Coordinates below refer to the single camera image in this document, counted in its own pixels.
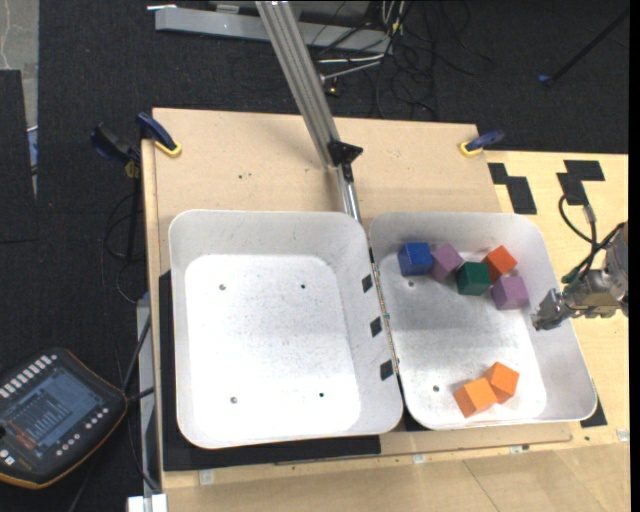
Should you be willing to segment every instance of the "green cube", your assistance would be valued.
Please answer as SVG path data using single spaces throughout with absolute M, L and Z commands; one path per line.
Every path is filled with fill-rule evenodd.
M 482 295 L 491 288 L 489 267 L 486 263 L 467 261 L 456 272 L 460 295 Z

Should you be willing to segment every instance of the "black clamp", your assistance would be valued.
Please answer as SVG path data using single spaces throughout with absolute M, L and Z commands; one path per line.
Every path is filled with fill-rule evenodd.
M 363 149 L 358 146 L 347 144 L 346 142 L 340 142 L 339 140 L 332 140 L 329 142 L 328 149 L 333 165 L 336 167 L 338 165 L 342 166 L 344 180 L 347 183 L 353 183 L 353 170 L 351 169 L 351 164 L 362 154 Z

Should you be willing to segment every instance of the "wooden table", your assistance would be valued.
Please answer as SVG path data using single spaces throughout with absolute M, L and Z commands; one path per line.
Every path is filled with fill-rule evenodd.
M 188 209 L 335 211 L 335 178 L 315 154 L 302 118 L 156 109 L 182 143 L 171 159 L 144 142 L 143 182 L 148 273 L 159 374 L 158 277 L 169 270 L 168 226 Z M 473 125 L 336 119 L 342 138 L 365 148 L 354 164 L 365 229 L 386 211 L 512 211 L 488 162 L 526 176 L 558 278 L 588 247 L 562 223 L 556 173 L 563 161 L 596 160 L 606 180 L 585 183 L 599 232 L 627 219 L 628 157 L 485 152 L 465 158 L 458 144 Z M 579 225 L 581 212 L 570 210 Z M 175 510 L 626 510 L 630 503 L 628 320 L 576 320 L 574 328 L 608 420 L 516 425 L 381 436 L 382 456 L 313 463 L 162 472 Z M 156 386 L 156 403 L 161 389 Z

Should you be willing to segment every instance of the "metal pole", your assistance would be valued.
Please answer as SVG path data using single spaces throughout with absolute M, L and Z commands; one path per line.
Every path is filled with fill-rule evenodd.
M 354 184 L 345 180 L 342 165 L 335 166 L 329 153 L 329 143 L 339 141 L 340 135 L 291 6 L 286 1 L 262 1 L 256 6 L 316 151 L 326 167 L 335 169 L 343 210 L 361 222 Z
M 602 32 L 600 32 L 587 46 L 585 46 L 582 50 L 580 50 L 575 57 L 573 57 L 569 62 L 567 62 L 562 68 L 556 71 L 551 77 L 543 77 L 542 82 L 545 85 L 551 87 L 557 80 L 560 79 L 562 75 L 564 75 L 567 71 L 569 71 L 582 57 L 584 57 L 587 53 L 589 53 L 593 48 L 600 43 L 605 37 L 607 37 L 611 32 L 613 32 L 618 25 L 620 25 L 627 16 L 629 16 L 629 11 L 631 7 L 627 7 L 624 12 L 622 12 L 615 20 L 613 20 L 609 25 L 607 25 Z

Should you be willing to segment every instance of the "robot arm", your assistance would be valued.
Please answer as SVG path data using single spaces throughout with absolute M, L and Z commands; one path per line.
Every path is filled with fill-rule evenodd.
M 629 223 L 618 225 L 594 251 L 600 249 L 607 251 L 600 270 L 580 271 L 580 264 L 561 292 L 549 290 L 531 315 L 536 330 L 553 329 L 567 318 L 610 318 L 618 309 L 629 316 Z

